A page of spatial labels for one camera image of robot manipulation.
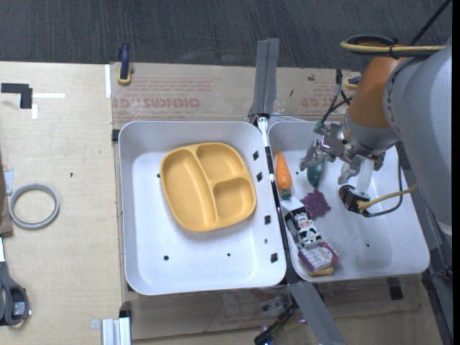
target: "metal ring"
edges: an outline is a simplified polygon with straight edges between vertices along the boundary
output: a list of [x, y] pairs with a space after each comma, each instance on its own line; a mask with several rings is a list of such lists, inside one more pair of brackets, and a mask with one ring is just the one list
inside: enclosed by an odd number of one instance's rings
[[[16, 214], [14, 213], [14, 204], [16, 203], [16, 200], [18, 197], [20, 197], [22, 194], [30, 191], [30, 190], [43, 190], [44, 192], [48, 193], [51, 198], [55, 202], [55, 209], [54, 211], [43, 221], [38, 222], [36, 224], [34, 223], [29, 223], [29, 222], [24, 222], [20, 220]], [[50, 188], [49, 186], [45, 184], [40, 184], [40, 183], [33, 183], [33, 184], [26, 184], [23, 185], [22, 187], [16, 189], [13, 194], [11, 195], [11, 199], [9, 200], [9, 212], [11, 214], [11, 217], [13, 218], [14, 223], [17, 226], [22, 227], [23, 229], [29, 229], [29, 230], [37, 230], [41, 229], [42, 227], [45, 227], [46, 225], [51, 224], [51, 222], [56, 218], [59, 212], [59, 198], [56, 192]]]

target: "toy carrot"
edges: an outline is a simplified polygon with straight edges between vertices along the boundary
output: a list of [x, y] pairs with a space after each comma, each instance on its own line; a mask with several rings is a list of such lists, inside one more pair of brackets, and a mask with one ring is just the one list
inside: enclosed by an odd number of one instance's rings
[[282, 152], [278, 152], [275, 178], [281, 199], [289, 199], [292, 195], [290, 189], [293, 186], [293, 179], [290, 177], [288, 164]]

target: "yellow plate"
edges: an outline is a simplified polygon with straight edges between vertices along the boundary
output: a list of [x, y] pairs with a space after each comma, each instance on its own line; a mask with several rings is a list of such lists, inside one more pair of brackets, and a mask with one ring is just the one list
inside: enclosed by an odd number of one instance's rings
[[192, 144], [166, 154], [160, 179], [175, 220], [191, 231], [210, 231], [243, 221], [256, 193], [242, 157], [220, 142]]

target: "dark floor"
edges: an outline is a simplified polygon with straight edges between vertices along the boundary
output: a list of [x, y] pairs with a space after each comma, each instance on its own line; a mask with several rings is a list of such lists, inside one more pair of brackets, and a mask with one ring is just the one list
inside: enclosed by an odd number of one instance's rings
[[[445, 0], [0, 0], [0, 60], [255, 65], [258, 40], [280, 38], [279, 67], [353, 68], [353, 35], [408, 44]], [[452, 4], [419, 45], [442, 45]]]

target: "gray handle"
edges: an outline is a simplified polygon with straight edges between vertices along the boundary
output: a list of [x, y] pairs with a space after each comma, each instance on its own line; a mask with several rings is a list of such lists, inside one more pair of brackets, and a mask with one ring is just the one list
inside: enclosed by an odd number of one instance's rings
[[[0, 319], [9, 325], [17, 325], [29, 312], [29, 299], [26, 290], [10, 278], [6, 262], [0, 262], [0, 292], [5, 292], [5, 301], [0, 296]], [[24, 313], [14, 314], [14, 303], [24, 302]]]

